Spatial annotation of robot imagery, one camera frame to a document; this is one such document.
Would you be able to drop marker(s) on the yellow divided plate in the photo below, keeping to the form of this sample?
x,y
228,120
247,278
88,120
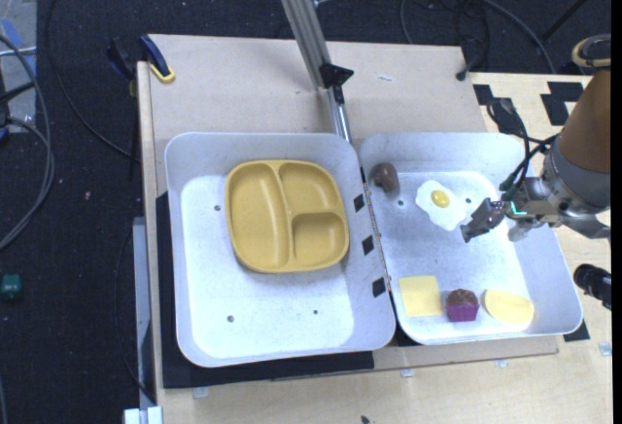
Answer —
x,y
286,218

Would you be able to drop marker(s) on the yellow oval slice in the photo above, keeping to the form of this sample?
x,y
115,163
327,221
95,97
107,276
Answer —
x,y
507,307

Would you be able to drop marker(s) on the brown cardboard board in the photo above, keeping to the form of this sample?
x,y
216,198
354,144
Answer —
x,y
243,91

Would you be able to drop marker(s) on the purple and brown cupcake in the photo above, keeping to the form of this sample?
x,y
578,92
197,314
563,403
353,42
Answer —
x,y
462,306

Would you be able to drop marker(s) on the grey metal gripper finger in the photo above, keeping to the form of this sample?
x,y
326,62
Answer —
x,y
521,230
482,218

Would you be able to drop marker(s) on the brown toy mushroom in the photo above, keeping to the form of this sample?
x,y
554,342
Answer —
x,y
385,177

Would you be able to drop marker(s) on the black cylinder on white bracket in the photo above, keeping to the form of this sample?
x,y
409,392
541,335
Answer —
x,y
592,281

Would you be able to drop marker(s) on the thin black and white rod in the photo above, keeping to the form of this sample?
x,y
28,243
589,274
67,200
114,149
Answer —
x,y
376,230

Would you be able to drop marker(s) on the white plastic tray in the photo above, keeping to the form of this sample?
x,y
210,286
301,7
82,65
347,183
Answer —
x,y
272,315
452,257

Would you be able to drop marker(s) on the yellow cheese slice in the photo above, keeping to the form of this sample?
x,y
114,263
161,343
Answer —
x,y
421,295

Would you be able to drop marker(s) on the white and yellow fried egg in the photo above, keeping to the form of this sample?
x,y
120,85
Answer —
x,y
439,205

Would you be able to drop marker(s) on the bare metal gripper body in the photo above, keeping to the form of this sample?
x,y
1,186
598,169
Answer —
x,y
571,218

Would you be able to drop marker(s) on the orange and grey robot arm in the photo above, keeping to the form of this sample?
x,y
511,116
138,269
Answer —
x,y
585,130

